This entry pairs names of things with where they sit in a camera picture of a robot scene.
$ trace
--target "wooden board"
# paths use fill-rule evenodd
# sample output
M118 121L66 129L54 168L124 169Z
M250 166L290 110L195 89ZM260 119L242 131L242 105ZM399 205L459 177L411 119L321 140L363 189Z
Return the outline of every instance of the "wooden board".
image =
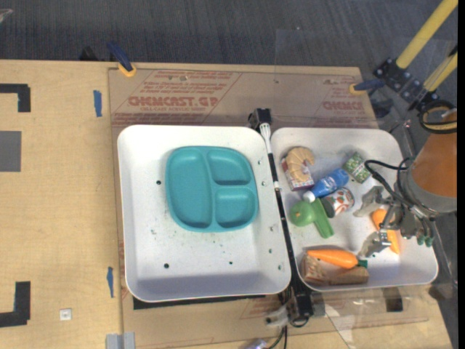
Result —
M136 66L275 71L267 66ZM144 349L242 348L252 337L272 342L276 331L267 331L263 318L275 305L261 301L132 310L130 295L118 283L122 275L110 128L111 68L115 63L0 61L0 83L31 88L30 113L17 112L15 95L0 94L0 130L22 132L21 172L0 172L0 312L12 311L16 281L31 282L31 319L24 326L0 328L0 348L104 348L106 334L123 331L134 331L137 347ZM354 68L291 71L349 71L360 76ZM102 117L96 116L94 90L102 94ZM113 268L114 298L108 267ZM376 316L381 324L369 328L370 316L365 315L357 329L349 329L354 346L366 348L376 340L393 348L450 348L437 303L419 296L409 305L414 309L405 312L408 324L395 324L389 315ZM73 310L70 321L60 320L64 308ZM340 308L334 309L350 316ZM229 313L238 320L231 322ZM203 326L208 322L215 325ZM346 321L340 324L342 331L350 327ZM316 318L314 325L290 334L291 348L308 348L309 342L316 348L347 347L347 337L343 340L327 318Z

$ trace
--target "wooden table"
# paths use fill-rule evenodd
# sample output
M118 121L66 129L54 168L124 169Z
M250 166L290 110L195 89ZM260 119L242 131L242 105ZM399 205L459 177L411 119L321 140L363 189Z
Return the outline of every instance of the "wooden table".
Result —
M271 66L136 66L274 71ZM182 336L183 330L175 327L179 307L157 313L161 317L158 328L176 335L171 344L156 337L153 343L138 340L144 334L137 332L136 324L126 322L124 327L108 99L108 70L115 67L115 63L102 62L0 61L0 84L27 84L31 88L31 112L18 112L16 94L0 93L0 131L21 132L20 172L0 172L0 252L4 260L0 312L13 311L15 282L31 283L30 319L26 325L0 328L0 348L104 348L107 334L128 330L135 331L136 343L144 349L197 344L196 348L242 347L253 337L253 327L235 332L229 343L212 344L215 340L211 338L190 342ZM335 74L347 72L344 68L331 70ZM102 117L96 117L94 90L102 93ZM113 269L113 297L108 268ZM211 314L241 303L219 303L224 305L216 305ZM381 346L392 348L450 348L437 303L421 293L411 304L421 309L411 323L389 325L386 321L378 327L341 333L333 329L300 334L293 329L288 347L308 348L311 342L312 348L346 348L344 338L352 340L356 348L371 348L374 342L389 343ZM60 310L68 308L72 319L60 320ZM187 309L191 317L186 318L194 326L198 321L195 309L191 305ZM143 314L134 314L134 319L144 319ZM219 317L215 332L227 332L221 325L224 321L225 317ZM270 342L273 336L275 332L270 332Z

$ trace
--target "wire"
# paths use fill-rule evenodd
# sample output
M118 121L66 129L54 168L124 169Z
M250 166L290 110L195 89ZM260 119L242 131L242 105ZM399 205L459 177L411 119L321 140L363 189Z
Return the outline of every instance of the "wire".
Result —
M378 172L376 172L373 168L370 167L370 164L378 164L380 166L383 166L383 167L386 167L386 168L389 168L389 169L395 169L397 170L397 172L399 171L405 171L407 169L407 167L402 167L404 162L402 162L398 167L396 166L392 166L390 164L387 164L387 163L384 163L382 161L377 161L377 160L367 160L365 161L365 167L366 169L371 173L371 175L373 176L373 178L375 180L378 180L383 186L384 188L387 190L387 192L389 194L391 194L391 196L393 198L396 198L398 201L400 201L402 204L406 205L407 207L411 208L413 206L413 204L408 201L407 199L403 198L402 196L400 196L399 194L395 193L391 186L389 186L389 183L387 183L387 181L384 179L383 176L381 176Z
M289 324L290 324L292 327L296 327L297 329L299 329L299 328L305 326L305 325L308 323L308 321L309 321L309 318L306 318L305 321L304 321L304 323L296 324L296 323L294 323L295 321L292 321L292 322L289 322Z
M400 162L399 168L397 170L397 186L399 186L399 192L401 192L401 193L404 193L404 191L402 189L402 183L400 182L400 172L405 171L406 169L408 169L407 165L405 165L405 168L403 168L402 165L404 165L409 160L413 160L413 157L409 156L408 158L405 158L404 160L402 160Z
M457 132L457 120L453 121L439 121L439 122L431 122L428 121L428 116L430 113L434 113L436 111L454 111L456 109L455 105L449 101L445 100L438 100L431 103L428 103L418 115L418 119L420 121L420 125L423 129L430 133L434 133L437 135L446 135L448 133L456 133Z
M271 344L271 346L269 346L267 349L275 348L276 345L279 344L279 342L281 341L283 336L284 336L284 347L283 348L286 349L287 341L288 341L288 327L287 326L284 326L283 329L281 329L281 333L276 338L275 342L273 344Z

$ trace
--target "metal bracket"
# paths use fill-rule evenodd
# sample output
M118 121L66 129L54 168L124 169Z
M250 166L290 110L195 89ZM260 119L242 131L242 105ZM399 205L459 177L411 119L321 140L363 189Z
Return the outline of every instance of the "metal bracket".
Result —
M383 80L386 85L410 104L409 110L422 107L431 100L439 100L435 92L428 92L421 81L414 78L406 69L397 66L395 60L387 58L375 71L373 75Z
M108 334L105 339L106 349L136 349L135 333Z
M387 240L387 232L385 230L375 231L363 242L359 255L370 257L373 253L381 252L389 246L391 246L391 242Z
M402 226L400 234L406 239L410 239L412 236L421 236L423 229L421 227L420 220L410 211L405 211L402 218Z
M248 116L248 126L252 129L255 129L260 133L260 124L263 123L272 123L271 109L269 108L256 108Z
M384 188L382 186L373 186L362 197L362 206L354 212L356 217L368 216L371 212L376 211L383 204Z
M393 201L389 205L386 216L384 216L384 220L379 227L384 230L399 230L402 218L403 208L401 203L399 201Z

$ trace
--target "toy carrot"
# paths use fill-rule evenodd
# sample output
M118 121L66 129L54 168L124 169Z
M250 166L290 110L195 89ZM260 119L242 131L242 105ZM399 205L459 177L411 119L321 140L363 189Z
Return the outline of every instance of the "toy carrot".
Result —
M377 209L371 214L371 219L375 223L376 228L379 230L379 224L383 223L384 218L386 217L387 210L385 209ZM395 230L386 230L387 232L387 240L391 242L391 251L393 251L395 254L400 254L400 247L399 247L399 241L397 240L397 235L395 233Z
M343 249L308 249L307 254L345 269L351 269L358 264L357 257Z

